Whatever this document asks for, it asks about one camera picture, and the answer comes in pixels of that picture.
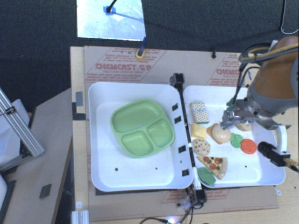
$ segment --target toy pizza slice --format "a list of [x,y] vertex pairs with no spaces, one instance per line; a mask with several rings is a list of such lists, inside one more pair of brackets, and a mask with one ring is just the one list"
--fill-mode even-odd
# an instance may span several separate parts
[[226,173],[228,167],[227,158],[217,158],[217,157],[207,157],[207,156],[197,156],[199,161],[201,161],[211,172],[218,178],[222,179]]

